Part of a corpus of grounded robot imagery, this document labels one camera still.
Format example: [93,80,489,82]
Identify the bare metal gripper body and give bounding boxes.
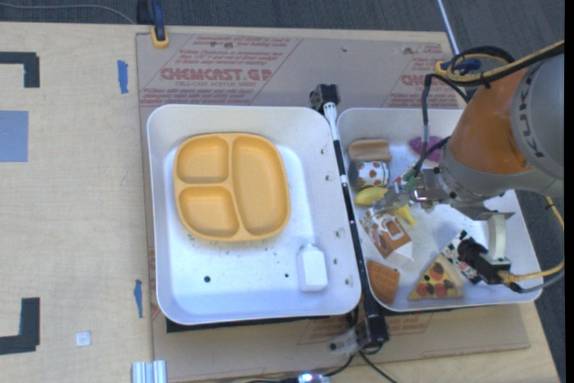
[413,168,455,205]

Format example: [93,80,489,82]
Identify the white plastic bottle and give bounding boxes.
[295,243,329,293]

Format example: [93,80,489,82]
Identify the white carton black spots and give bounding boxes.
[441,230,483,284]

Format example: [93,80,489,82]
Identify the white plastic tray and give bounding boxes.
[146,103,362,326]
[335,107,544,313]

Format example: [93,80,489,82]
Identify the purple grapes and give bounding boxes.
[408,135,446,163]

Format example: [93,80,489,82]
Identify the orange divided plate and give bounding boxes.
[172,132,292,244]

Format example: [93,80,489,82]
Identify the brown cardboard board red print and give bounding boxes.
[135,30,533,382]

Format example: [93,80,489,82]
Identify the yellow banana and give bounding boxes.
[353,186,418,226]

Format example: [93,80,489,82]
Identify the thin black and white rod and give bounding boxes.
[323,101,382,319]

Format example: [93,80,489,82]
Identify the brown waffle biscuit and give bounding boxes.
[365,259,401,306]

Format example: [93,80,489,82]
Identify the gingerbread house print carton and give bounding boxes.
[358,208,414,268]

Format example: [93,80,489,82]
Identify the yellow pizza slice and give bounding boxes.
[406,253,466,302]

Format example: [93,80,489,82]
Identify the white can strawberry print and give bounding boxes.
[349,160,390,189]

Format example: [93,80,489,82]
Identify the brown bread bun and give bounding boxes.
[347,138,393,163]

